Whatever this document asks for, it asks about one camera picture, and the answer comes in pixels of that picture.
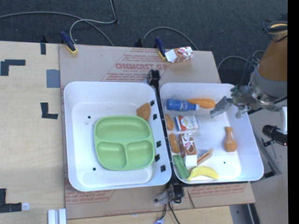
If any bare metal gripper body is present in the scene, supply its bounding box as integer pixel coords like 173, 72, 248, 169
231, 79, 283, 112

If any orange carrot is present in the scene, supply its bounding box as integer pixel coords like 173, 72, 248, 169
186, 98, 216, 110

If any orange chicken drumstick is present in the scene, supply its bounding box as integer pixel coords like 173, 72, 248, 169
224, 126, 238, 153

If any white plastic tray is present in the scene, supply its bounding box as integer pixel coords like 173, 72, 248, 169
159, 82, 265, 185
63, 81, 173, 192

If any white carton blue red print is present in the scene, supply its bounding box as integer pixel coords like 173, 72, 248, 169
174, 115, 199, 132

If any blue bottle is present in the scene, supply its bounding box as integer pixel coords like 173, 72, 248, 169
166, 98, 200, 112

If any hot dog in bun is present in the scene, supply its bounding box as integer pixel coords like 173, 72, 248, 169
196, 147, 214, 166

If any brown and white carton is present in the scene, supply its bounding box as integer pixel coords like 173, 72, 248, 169
178, 133, 198, 168
164, 46, 194, 63

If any small orange bread roll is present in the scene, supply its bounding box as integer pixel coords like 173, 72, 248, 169
164, 113, 175, 131

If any thin black rod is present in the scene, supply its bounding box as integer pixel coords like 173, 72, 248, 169
153, 78, 179, 191

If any large orange bread roll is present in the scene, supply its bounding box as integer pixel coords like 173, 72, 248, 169
168, 133, 180, 154

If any yellow banana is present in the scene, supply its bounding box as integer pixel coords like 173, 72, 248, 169
186, 166, 220, 182

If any green toy vegetable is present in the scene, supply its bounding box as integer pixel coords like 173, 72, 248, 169
172, 154, 191, 180

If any orange biscuit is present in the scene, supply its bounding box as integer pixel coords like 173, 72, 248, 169
136, 103, 151, 121

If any green divided plate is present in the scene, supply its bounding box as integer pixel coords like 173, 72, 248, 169
93, 115, 156, 172

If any brown cardboard board red print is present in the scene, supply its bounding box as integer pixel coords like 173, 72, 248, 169
58, 43, 256, 220

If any black cylinder on white bracket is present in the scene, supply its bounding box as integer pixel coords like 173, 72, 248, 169
262, 106, 288, 146

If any black block with thin wires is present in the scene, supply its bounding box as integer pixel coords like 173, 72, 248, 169
153, 183, 185, 205
145, 69, 162, 86

